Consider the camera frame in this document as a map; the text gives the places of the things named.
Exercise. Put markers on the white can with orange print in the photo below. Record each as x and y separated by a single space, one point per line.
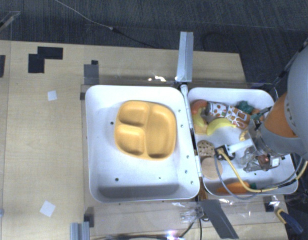
217 109

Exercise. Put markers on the chocolate chip biscuit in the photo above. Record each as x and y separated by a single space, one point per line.
205 148

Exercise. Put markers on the small yellow toy pastry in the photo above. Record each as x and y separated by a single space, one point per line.
244 135

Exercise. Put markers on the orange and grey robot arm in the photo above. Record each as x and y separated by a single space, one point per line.
297 104

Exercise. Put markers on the orange divided plate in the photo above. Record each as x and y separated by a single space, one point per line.
158 126

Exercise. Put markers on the yellow banana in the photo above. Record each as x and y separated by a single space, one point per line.
219 126
198 119

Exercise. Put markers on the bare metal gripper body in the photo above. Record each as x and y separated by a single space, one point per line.
262 156

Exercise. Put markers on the orange carrot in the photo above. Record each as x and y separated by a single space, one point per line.
234 187

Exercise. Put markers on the green broccoli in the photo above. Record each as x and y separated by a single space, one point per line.
245 107

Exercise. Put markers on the orange red toy fruit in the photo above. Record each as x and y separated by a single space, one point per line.
197 105

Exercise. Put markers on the orange and white carton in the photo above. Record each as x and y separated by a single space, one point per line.
240 116

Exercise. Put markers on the white plastic tray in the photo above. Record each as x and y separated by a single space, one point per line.
244 96
143 181

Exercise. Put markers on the yellow pizza slice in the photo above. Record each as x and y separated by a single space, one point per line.
200 129

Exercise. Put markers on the tan round biscuit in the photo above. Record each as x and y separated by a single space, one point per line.
210 168

